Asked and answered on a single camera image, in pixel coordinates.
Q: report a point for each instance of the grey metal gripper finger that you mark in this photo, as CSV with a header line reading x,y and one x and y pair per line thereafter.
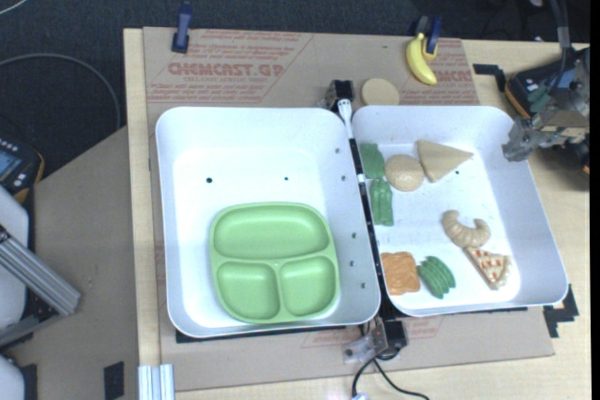
x,y
515,143
541,137

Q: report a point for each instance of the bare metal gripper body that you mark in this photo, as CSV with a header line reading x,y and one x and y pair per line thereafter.
x,y
574,108

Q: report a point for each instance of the white plastic tray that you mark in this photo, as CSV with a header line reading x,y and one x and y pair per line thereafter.
x,y
262,131
497,201

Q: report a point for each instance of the beige triangular bread wedge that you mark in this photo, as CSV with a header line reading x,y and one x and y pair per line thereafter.
x,y
438,159

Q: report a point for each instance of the beige croissant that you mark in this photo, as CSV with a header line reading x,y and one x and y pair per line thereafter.
x,y
466,234

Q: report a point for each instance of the round beige bread bun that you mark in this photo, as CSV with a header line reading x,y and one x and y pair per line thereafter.
x,y
404,172

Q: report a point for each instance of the yellow banana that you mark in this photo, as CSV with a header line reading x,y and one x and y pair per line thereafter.
x,y
419,63

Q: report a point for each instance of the pie slice with red lattice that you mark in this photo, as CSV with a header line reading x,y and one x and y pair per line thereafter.
x,y
490,269

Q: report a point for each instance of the round beige biscuit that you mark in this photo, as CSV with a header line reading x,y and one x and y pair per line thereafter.
x,y
380,92

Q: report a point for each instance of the thin black and white rod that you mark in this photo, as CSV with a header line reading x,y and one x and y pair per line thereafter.
x,y
362,177

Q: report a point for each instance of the orange square toast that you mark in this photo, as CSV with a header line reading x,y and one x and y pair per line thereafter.
x,y
400,274

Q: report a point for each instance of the brown cardboard board red print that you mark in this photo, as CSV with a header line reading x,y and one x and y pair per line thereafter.
x,y
300,56

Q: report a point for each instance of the green divided plate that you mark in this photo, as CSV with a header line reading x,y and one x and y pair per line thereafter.
x,y
272,234

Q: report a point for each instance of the black cylinder on white bracket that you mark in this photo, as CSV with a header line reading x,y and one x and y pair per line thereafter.
x,y
575,151

